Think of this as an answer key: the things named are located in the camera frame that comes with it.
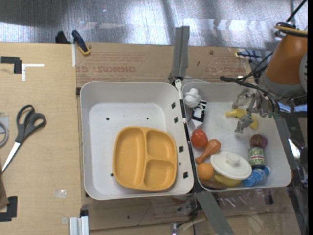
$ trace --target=orange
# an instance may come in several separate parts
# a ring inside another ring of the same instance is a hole
[[[211,164],[201,163],[197,167],[197,174],[201,180],[210,180],[214,175],[214,169]]]

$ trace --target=black scissor handle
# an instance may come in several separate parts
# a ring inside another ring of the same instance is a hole
[[[30,111],[25,116],[24,122],[20,124],[20,117],[27,108],[30,108]],[[35,122],[39,119],[41,119],[42,122],[35,125]],[[16,124],[18,127],[18,135],[15,139],[15,142],[22,144],[23,141],[28,137],[28,135],[46,125],[46,119],[43,114],[35,113],[35,108],[29,104],[22,107],[18,112],[18,115],[16,117]]]

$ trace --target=scissor blade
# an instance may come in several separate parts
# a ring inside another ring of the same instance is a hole
[[[14,157],[15,153],[18,151],[19,147],[20,147],[20,143],[15,142],[13,145],[12,150],[10,151],[10,154],[8,156],[8,158],[6,159],[4,166],[2,168],[2,172],[4,172],[4,170],[7,168],[7,166],[9,165],[9,163],[11,162],[12,158]]]

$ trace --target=blue bottle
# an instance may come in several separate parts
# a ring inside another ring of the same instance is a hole
[[[247,187],[260,185],[265,181],[266,176],[269,174],[270,168],[267,166],[263,169],[253,169],[251,175],[247,179],[243,180],[243,184]]]

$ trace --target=cable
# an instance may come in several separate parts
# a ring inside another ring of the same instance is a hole
[[[296,37],[308,37],[308,32],[304,30],[298,30],[290,27],[283,27],[283,26],[274,26],[275,29],[278,29],[279,31],[288,34],[293,35]]]
[[[295,26],[291,26],[288,22],[295,16],[295,14],[300,10],[300,8],[304,5],[304,3],[306,2],[307,0],[303,0],[299,5],[298,7],[294,10],[294,12],[292,12],[292,14],[287,18],[287,20],[285,22],[278,22],[276,24],[276,26],[279,26],[278,24],[280,25],[284,25],[283,27],[287,27],[287,28],[293,28],[295,31],[291,31],[291,30],[287,30],[285,28],[277,28],[277,27],[274,27],[276,29],[278,29],[278,31],[275,32],[275,36],[277,37],[279,35],[280,32],[283,32],[285,34],[288,34],[288,35],[292,35],[292,36],[296,36],[296,37],[308,37],[308,33],[306,31],[298,31],[296,29]]]
[[[276,100],[272,100],[272,99],[270,98],[269,93],[268,93],[267,91],[263,90],[262,88],[260,88],[260,87],[258,87],[258,86],[256,86],[256,85],[250,84],[250,83],[246,83],[246,82],[240,81],[240,80],[238,80],[238,79],[236,79],[236,78],[230,78],[230,77],[221,76],[221,77],[220,77],[220,80],[222,80],[222,81],[224,81],[224,82],[235,82],[235,83],[237,83],[237,84],[239,84],[239,85],[243,85],[243,86],[246,86],[246,87],[249,87],[249,88],[253,88],[253,89],[262,91],[262,92],[264,93],[264,96],[267,96],[267,97],[268,97],[269,102],[270,102],[270,104],[271,104],[271,106],[272,106],[272,111],[273,111],[273,113],[275,112],[274,102],[275,102],[276,107],[277,107],[277,113],[280,112],[280,107],[279,107],[277,101],[276,101]]]
[[[259,73],[263,70],[266,69],[267,65],[265,65],[264,67],[262,67],[261,69],[259,69],[258,71],[256,71],[257,68],[259,68],[259,66],[265,61],[267,60],[271,55],[273,55],[274,51],[271,52],[269,55],[267,55],[265,58],[263,58],[263,60],[254,68],[254,71],[251,71],[248,75],[242,77],[242,78],[238,78],[238,80],[242,80],[242,81],[245,81],[247,78],[255,75],[256,73]]]
[[[286,22],[289,22],[294,16],[295,14],[299,11],[299,9],[301,9],[301,7],[304,5],[304,3],[306,2],[307,0],[303,0],[299,6],[294,10],[294,12],[292,12],[292,14],[288,17],[288,19],[286,20]]]

